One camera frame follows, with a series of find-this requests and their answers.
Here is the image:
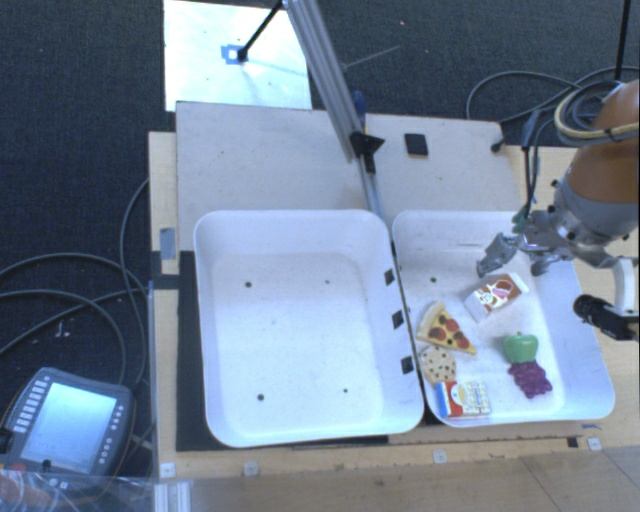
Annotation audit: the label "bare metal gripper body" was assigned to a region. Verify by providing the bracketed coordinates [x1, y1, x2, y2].
[517, 209, 609, 257]

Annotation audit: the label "orange and white carton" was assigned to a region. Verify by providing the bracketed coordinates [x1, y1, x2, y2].
[463, 271, 531, 324]

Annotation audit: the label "green pepper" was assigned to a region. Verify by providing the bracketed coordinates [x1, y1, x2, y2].
[501, 331, 541, 365]

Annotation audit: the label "yellow pizza slice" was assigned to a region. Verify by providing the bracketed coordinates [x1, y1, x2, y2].
[415, 299, 478, 357]

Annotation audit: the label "thin black rod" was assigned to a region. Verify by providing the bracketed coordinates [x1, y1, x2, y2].
[386, 224, 427, 401]

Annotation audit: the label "purple grapes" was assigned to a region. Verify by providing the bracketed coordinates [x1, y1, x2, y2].
[507, 360, 554, 400]

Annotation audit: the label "brown chocolate chip biscuit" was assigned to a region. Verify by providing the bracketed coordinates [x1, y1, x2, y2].
[418, 345, 458, 386]

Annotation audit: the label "white plastic tray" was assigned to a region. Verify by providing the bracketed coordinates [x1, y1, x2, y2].
[390, 209, 617, 429]
[192, 208, 427, 449]

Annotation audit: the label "red and white packet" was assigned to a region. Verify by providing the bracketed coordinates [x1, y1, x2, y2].
[435, 379, 493, 419]

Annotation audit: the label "pale flat board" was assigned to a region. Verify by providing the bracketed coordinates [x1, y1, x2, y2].
[174, 100, 524, 251]

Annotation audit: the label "black cylinder on white bracket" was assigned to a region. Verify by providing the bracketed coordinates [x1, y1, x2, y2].
[572, 254, 640, 342]

